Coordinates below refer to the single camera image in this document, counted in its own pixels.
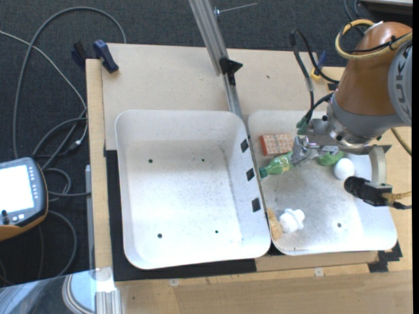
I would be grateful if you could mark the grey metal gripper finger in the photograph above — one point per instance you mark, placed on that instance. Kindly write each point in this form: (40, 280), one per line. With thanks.
(299, 150)
(322, 150)

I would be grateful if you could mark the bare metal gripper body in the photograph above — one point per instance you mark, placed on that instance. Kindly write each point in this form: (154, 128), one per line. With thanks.
(322, 131)

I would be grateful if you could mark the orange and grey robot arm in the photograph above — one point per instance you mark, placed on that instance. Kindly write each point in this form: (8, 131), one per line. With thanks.
(363, 87)

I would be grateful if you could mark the green toy vegetable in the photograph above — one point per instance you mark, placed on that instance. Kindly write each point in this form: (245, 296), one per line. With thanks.
(329, 159)

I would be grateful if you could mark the orange patterned carton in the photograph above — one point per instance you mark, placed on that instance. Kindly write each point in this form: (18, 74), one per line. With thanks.
(276, 144)

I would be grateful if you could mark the green plastic bottle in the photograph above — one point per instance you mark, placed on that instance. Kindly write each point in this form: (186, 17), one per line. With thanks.
(278, 166)

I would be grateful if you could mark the white ball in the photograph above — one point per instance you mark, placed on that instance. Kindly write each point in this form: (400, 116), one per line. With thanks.
(343, 168)

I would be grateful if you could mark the white plastic tray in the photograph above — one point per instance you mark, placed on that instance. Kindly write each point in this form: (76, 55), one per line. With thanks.
(320, 204)
(183, 191)

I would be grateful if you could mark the white plastic fitting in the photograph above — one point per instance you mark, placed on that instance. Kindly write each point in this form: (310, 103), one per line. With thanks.
(291, 220)

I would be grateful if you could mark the pale wood board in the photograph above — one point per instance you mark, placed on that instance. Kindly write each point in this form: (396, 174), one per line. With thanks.
(170, 80)

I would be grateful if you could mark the black cylinder on white bracket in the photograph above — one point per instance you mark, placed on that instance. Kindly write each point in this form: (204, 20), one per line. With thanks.
(366, 190)

